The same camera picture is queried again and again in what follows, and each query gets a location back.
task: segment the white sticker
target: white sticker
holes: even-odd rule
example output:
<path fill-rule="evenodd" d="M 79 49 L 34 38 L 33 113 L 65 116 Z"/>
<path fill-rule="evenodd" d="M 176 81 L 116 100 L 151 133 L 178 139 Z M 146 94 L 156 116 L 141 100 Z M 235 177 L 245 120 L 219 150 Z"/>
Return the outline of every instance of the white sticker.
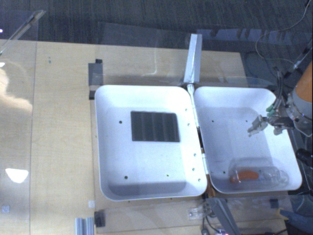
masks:
<path fill-rule="evenodd" d="M 96 207 L 96 203 L 94 200 L 89 200 L 88 201 L 88 207 L 89 208 L 95 208 Z"/>
<path fill-rule="evenodd" d="M 9 213 L 10 212 L 10 206 L 2 206 L 2 213 Z"/>

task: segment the white cable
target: white cable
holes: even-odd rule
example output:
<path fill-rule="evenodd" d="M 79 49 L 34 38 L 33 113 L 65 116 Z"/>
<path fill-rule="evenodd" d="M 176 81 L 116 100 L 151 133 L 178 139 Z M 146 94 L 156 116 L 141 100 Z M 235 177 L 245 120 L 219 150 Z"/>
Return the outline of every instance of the white cable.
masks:
<path fill-rule="evenodd" d="M 280 32 L 280 31 L 289 30 L 289 29 L 295 27 L 296 25 L 298 25 L 298 24 L 304 19 L 305 15 L 306 15 L 306 13 L 307 13 L 308 7 L 310 6 L 311 1 L 312 1 L 312 0 L 309 0 L 307 6 L 305 7 L 305 10 L 304 10 L 304 13 L 303 13 L 302 17 L 301 17 L 300 20 L 297 21 L 294 25 L 292 25 L 292 26 L 290 26 L 290 27 L 288 27 L 288 28 L 285 28 L 285 29 L 280 29 L 280 30 L 276 30 L 276 31 L 271 31 L 271 32 L 265 33 L 265 34 L 261 35 L 261 36 L 258 38 L 258 40 L 255 42 L 255 51 L 256 51 L 256 53 L 258 53 L 259 57 L 261 57 L 262 59 L 267 59 L 267 60 L 284 60 L 284 61 L 287 61 L 287 62 L 289 62 L 289 63 L 291 63 L 291 64 L 293 64 L 293 65 L 295 66 L 295 63 L 294 63 L 294 62 L 292 62 L 291 60 L 285 59 L 285 58 L 266 58 L 266 57 L 262 56 L 262 55 L 260 54 L 259 50 L 258 50 L 258 42 L 259 42 L 260 39 L 263 38 L 264 36 L 267 36 L 267 35 L 272 34 L 272 33 L 275 33 L 275 32 Z"/>

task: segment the cable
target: cable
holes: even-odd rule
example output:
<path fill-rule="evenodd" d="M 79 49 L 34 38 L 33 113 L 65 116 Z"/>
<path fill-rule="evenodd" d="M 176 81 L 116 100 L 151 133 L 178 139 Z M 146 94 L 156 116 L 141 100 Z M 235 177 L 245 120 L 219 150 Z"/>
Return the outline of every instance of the cable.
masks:
<path fill-rule="evenodd" d="M 214 228 L 214 227 L 210 224 L 209 219 L 207 218 L 207 216 L 205 216 L 205 219 L 206 219 L 206 221 L 207 221 L 207 224 L 208 224 L 213 230 L 215 230 L 217 233 L 220 233 L 219 230 L 217 230 L 216 228 Z"/>
<path fill-rule="evenodd" d="M 281 233 L 283 233 L 283 232 L 286 232 L 286 231 L 287 231 L 287 229 L 283 229 L 283 230 L 281 230 L 281 231 L 275 233 L 274 235 L 279 235 L 279 234 L 281 234 Z"/>
<path fill-rule="evenodd" d="M 296 25 L 298 25 L 305 17 L 306 13 L 307 13 L 307 10 L 308 10 L 308 7 L 310 6 L 310 3 L 311 3 L 311 0 L 309 0 L 307 6 L 305 7 L 305 10 L 304 10 L 304 13 L 302 15 L 302 17 L 300 18 L 299 21 L 297 21 L 294 25 L 288 27 L 288 28 L 285 28 L 285 29 L 280 29 L 280 30 L 275 30 L 275 31 L 272 31 L 272 32 L 268 32 L 268 33 L 265 33 L 263 35 L 261 35 L 258 40 L 255 42 L 255 50 L 256 52 L 258 53 L 259 57 L 261 57 L 262 59 L 267 59 L 267 60 L 284 60 L 284 61 L 287 61 L 291 64 L 293 64 L 294 68 L 296 67 L 296 64 L 294 62 L 292 62 L 291 60 L 288 60 L 288 59 L 285 59 L 285 58 L 265 58 L 264 56 L 262 56 L 258 50 L 258 42 L 260 41 L 261 38 L 263 38 L 264 36 L 267 36 L 269 34 L 272 34 L 272 33 L 275 33 L 275 32 L 281 32 L 281 31 L 285 31 L 285 30 L 289 30 L 293 27 L 295 27 Z"/>

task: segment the transparent plastic sheet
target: transparent plastic sheet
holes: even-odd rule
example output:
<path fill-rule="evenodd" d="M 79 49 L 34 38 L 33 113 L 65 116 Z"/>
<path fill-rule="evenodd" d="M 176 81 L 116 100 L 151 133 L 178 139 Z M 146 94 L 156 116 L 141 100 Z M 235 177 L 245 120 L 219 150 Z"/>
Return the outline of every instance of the transparent plastic sheet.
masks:
<path fill-rule="evenodd" d="M 0 11 L 0 47 L 32 12 Z M 0 55 L 0 233 L 30 233 L 30 158 L 38 24 Z"/>
<path fill-rule="evenodd" d="M 142 28 L 136 26 L 117 25 L 110 23 L 99 23 L 103 29 L 103 35 L 99 36 L 99 46 L 96 47 L 96 58 L 103 62 L 103 73 L 94 73 L 92 76 L 100 78 L 100 83 L 91 85 L 154 85 L 154 86 L 182 86 L 183 75 L 188 55 L 190 34 L 184 32 L 162 31 L 157 29 Z M 226 86 L 226 87 L 263 87 L 275 89 L 277 86 L 275 73 L 271 67 L 281 65 L 287 72 L 292 70 L 292 64 L 284 60 L 262 59 L 255 52 L 255 42 L 264 34 L 258 32 L 256 36 L 240 37 L 232 39 L 233 29 L 224 28 L 225 39 L 210 39 L 206 33 L 199 30 L 203 38 L 201 52 L 201 76 L 200 86 Z M 305 34 L 305 40 L 297 46 L 289 45 L 293 53 L 287 51 L 284 58 L 289 58 L 296 62 L 297 57 L 303 52 L 303 47 L 310 45 L 312 35 Z M 275 54 L 280 55 L 284 43 L 276 43 L 275 39 L 262 40 L 260 47 L 264 45 L 274 45 L 272 48 Z M 201 203 L 200 197 L 189 198 L 163 198 L 150 200 L 122 201 L 115 202 L 106 198 L 99 185 L 99 157 L 97 147 L 97 134 L 95 122 L 94 102 L 91 105 L 91 120 L 93 133 L 93 157 L 95 175 L 95 204 L 96 211 L 103 211 L 105 215 L 105 227 L 98 227 L 98 233 L 106 232 L 127 232 L 145 229 L 163 229 L 169 227 L 199 226 L 202 220 L 188 219 L 188 215 L 183 213 L 183 209 L 196 208 Z M 269 198 L 261 199 L 261 207 L 253 207 L 253 210 L 263 208 L 264 203 L 268 204 Z M 236 204 L 242 205 L 243 199 L 229 198 L 231 206 L 236 208 Z M 282 200 L 288 206 L 288 200 Z M 235 218 L 236 222 L 255 221 L 256 230 L 265 231 L 262 219 L 276 219 L 284 226 L 283 219 L 276 216 L 273 210 L 259 212 L 260 216 L 250 217 L 251 209 L 241 208 L 245 215 L 242 218 Z M 269 228 L 270 231 L 277 232 L 275 226 Z"/>

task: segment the dark gray rectangular patch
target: dark gray rectangular patch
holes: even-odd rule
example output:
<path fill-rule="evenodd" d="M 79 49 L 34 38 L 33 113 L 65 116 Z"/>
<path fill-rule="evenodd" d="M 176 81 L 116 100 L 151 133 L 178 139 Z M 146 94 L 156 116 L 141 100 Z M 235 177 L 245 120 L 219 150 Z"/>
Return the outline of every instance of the dark gray rectangular patch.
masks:
<path fill-rule="evenodd" d="M 133 141 L 179 142 L 175 113 L 131 112 Z"/>

